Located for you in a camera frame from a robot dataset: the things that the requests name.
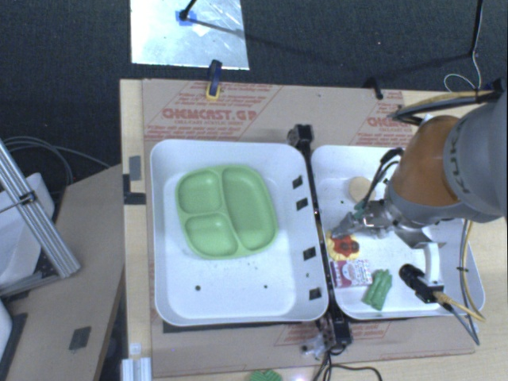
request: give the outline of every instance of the blue and yellow clamp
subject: blue and yellow clamp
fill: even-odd
[[[208,100],[217,100],[221,93],[219,83],[221,82],[222,62],[213,60],[208,67],[208,85],[206,86],[206,98]]]

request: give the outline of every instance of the metal sheet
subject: metal sheet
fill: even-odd
[[[130,0],[132,61],[135,64],[248,70],[240,0],[198,0],[190,21],[179,11],[190,0]]]

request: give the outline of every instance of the green plate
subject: green plate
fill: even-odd
[[[264,250],[277,235],[270,194],[250,167],[192,171],[179,180],[175,197],[187,243],[203,258],[248,256]]]

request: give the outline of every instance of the cardboard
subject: cardboard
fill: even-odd
[[[187,331],[164,326],[153,306],[149,154],[155,143],[167,138],[284,142],[295,124],[314,127],[313,148],[404,146],[412,137],[411,127],[385,118],[403,104],[403,94],[384,91],[385,99],[379,102],[371,90],[223,83],[220,98],[210,102],[205,87],[204,82],[142,83],[153,376],[314,365],[314,358],[300,351],[300,345],[317,333],[314,323]],[[352,324],[352,333],[353,344],[337,362],[474,352],[472,341],[453,317],[358,322]]]

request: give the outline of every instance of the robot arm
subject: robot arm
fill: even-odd
[[[384,199],[365,199],[332,236],[394,229],[414,246],[421,228],[440,220],[501,216],[506,218],[506,92],[461,119],[439,116],[421,123]]]

